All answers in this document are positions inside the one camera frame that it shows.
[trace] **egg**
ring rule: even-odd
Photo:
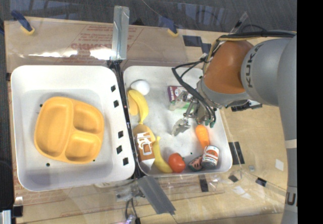
[[[139,91],[143,95],[147,95],[150,91],[150,85],[145,80],[137,80],[130,85],[130,88]]]

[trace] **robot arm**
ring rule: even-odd
[[[267,40],[256,46],[244,38],[236,38],[236,35],[226,36],[225,42],[213,51],[213,59],[194,91],[204,102],[196,105],[195,101],[195,110],[189,117],[195,118],[198,123],[212,123],[216,119],[207,110],[223,106],[232,110],[260,107],[262,104],[279,107],[288,159],[288,189],[282,223],[294,224],[298,222],[297,36],[291,32],[281,33],[282,38]]]

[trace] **divided orange plate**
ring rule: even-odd
[[[39,112],[34,143],[46,157],[88,163],[99,154],[103,134],[104,118],[97,108],[67,97],[52,97]]]

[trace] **clear plastic sheet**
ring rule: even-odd
[[[49,2],[45,10],[44,1],[33,2],[33,9],[24,13],[35,28],[33,35],[25,35],[17,21],[5,21],[9,73],[21,65],[107,66],[100,51],[112,46],[113,8]],[[30,1],[11,0],[12,9],[23,11],[24,6],[30,8],[27,5]],[[154,8],[159,6],[162,8],[163,4],[156,3]],[[230,32],[240,17],[224,9],[200,5],[171,4],[170,8],[179,15],[178,37],[167,32],[159,16],[151,17],[155,20],[151,26],[141,26],[131,24],[136,19],[130,13],[123,71],[132,65],[176,66],[193,62],[223,32]],[[190,21],[195,22],[195,29],[187,28]],[[240,30],[244,26],[252,29],[249,23],[248,19],[244,21]],[[8,87],[11,102],[10,84]],[[233,165],[225,173],[158,177],[158,183],[176,208],[175,215],[156,215],[147,199],[140,196],[136,180],[31,192],[20,185],[14,169],[15,195],[24,200],[24,216],[17,223],[127,223],[126,211],[128,223],[131,215],[140,217],[142,223],[159,223],[158,220],[211,223],[217,219],[282,213],[287,160],[279,110],[264,106],[239,113],[221,109],[220,113]],[[279,222],[281,215],[275,214],[274,218]]]

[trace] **tin can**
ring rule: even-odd
[[[202,166],[206,169],[215,169],[218,165],[219,152],[219,148],[213,145],[206,146],[202,158]]]

